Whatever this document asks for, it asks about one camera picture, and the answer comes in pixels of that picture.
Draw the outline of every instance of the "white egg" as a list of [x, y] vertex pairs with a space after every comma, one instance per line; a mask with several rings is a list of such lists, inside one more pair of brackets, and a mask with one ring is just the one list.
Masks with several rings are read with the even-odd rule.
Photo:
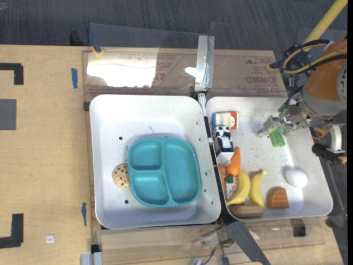
[[307, 175], [299, 170], [286, 171], [286, 179], [288, 183], [295, 188], [303, 188], [308, 183]]

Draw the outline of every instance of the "teal divided plate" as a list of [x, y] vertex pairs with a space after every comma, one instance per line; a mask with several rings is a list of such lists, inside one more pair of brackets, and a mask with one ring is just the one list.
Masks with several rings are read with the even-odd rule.
[[156, 137], [137, 141], [129, 149], [128, 167], [133, 196], [144, 205], [182, 206], [200, 194], [195, 151], [184, 140]]

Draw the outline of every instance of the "wooden board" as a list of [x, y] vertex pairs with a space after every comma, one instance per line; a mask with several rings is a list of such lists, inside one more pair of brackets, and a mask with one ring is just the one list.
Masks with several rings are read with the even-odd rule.
[[[24, 214], [21, 247], [0, 264], [79, 264], [92, 240], [82, 48], [0, 46], [0, 62], [21, 63], [24, 85], [0, 71], [0, 98], [17, 99], [17, 129], [0, 131], [0, 234]], [[71, 68], [78, 70], [73, 88]], [[81, 213], [87, 207], [87, 226]], [[55, 243], [46, 244], [46, 235]]]

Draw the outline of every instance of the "blue tape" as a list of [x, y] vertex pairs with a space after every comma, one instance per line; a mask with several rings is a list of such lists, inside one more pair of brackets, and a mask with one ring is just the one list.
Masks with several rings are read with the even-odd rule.
[[78, 76], [77, 76], [77, 70], [75, 68], [71, 68], [71, 79], [72, 79], [73, 88], [78, 88], [77, 86]]
[[81, 213], [83, 216], [84, 226], [86, 227], [87, 226], [87, 210], [86, 210], [86, 203], [85, 202], [82, 203]]
[[95, 36], [94, 31], [89, 31], [89, 41], [97, 53], [101, 52], [100, 44], [98, 38]]

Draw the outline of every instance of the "gray carpet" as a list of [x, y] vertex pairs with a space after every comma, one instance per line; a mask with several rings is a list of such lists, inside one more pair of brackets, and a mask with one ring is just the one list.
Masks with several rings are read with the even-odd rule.
[[[279, 59], [305, 39], [335, 0], [0, 0], [0, 44], [69, 45], [77, 31], [87, 42], [90, 23], [215, 36], [217, 49], [273, 50]], [[330, 26], [340, 39], [347, 32], [347, 7]], [[138, 46], [140, 39], [114, 39]], [[194, 47], [180, 39], [177, 47]], [[334, 171], [347, 213], [346, 168]], [[337, 202], [333, 217], [342, 214]], [[333, 223], [347, 263], [347, 221]]]

